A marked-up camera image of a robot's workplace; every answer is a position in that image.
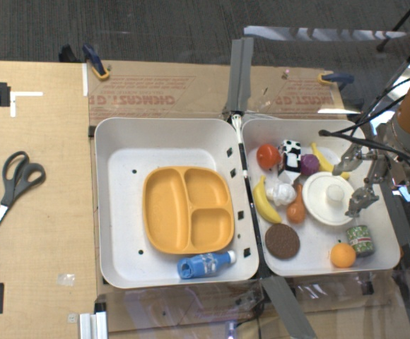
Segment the blue clamp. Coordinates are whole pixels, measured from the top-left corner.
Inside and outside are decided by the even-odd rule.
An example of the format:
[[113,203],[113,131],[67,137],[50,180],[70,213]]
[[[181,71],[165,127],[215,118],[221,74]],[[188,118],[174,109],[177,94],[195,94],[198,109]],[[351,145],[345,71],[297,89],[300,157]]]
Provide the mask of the blue clamp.
[[318,81],[321,84],[331,85],[332,83],[340,83],[339,89],[343,90],[346,84],[352,84],[354,82],[354,76],[347,73],[331,73],[331,74],[318,74]]
[[105,81],[109,78],[109,71],[103,66],[100,57],[93,49],[92,45],[84,44],[83,45],[84,57],[87,60],[90,60],[92,63],[92,71],[101,81]]

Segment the plywood surface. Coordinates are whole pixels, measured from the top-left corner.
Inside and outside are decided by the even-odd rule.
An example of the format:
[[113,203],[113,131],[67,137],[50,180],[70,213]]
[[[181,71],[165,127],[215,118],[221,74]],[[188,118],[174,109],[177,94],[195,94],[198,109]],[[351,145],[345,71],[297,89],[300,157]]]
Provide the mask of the plywood surface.
[[[69,323],[69,314],[93,312],[96,298],[81,65],[0,61],[0,82],[12,91],[43,92],[17,97],[14,118],[8,107],[0,107],[0,200],[1,170],[10,154],[24,150],[47,173],[0,225],[0,283],[5,285],[0,338],[76,338],[77,324]],[[74,275],[74,281],[58,280],[63,274]]]

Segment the chocolate cookie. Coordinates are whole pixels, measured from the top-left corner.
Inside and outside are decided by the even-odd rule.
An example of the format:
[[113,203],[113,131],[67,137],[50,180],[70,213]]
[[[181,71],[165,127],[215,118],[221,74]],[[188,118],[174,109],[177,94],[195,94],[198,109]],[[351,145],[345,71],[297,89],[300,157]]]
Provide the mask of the chocolate cookie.
[[264,243],[269,252],[277,258],[291,258],[299,251],[298,234],[283,223],[276,223],[266,231]]

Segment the blue bottle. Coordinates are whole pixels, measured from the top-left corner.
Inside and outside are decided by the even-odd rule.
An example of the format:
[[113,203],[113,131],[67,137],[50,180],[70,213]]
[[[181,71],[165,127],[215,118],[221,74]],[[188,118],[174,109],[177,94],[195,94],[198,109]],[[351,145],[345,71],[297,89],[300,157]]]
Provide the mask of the blue bottle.
[[200,254],[178,261],[177,269],[182,279],[202,278],[215,275],[222,266],[236,261],[234,251],[224,254]]

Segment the banana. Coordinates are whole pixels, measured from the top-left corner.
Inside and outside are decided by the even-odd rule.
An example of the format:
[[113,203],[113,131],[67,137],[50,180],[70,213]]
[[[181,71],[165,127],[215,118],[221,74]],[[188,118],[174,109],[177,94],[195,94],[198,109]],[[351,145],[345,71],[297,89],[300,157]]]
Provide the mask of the banana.
[[264,189],[265,179],[265,176],[261,176],[259,183],[254,187],[254,190],[252,192],[252,195],[254,196],[255,208],[266,221],[269,221],[271,223],[281,223],[281,216],[268,201],[267,193]]
[[[310,144],[310,147],[312,148],[313,154],[318,158],[320,161],[320,171],[327,171],[327,172],[332,172],[334,169],[334,165],[326,159],[325,156],[318,150],[317,144],[315,142],[312,142]],[[341,178],[348,179],[349,178],[349,173],[348,172],[342,172],[341,173]]]

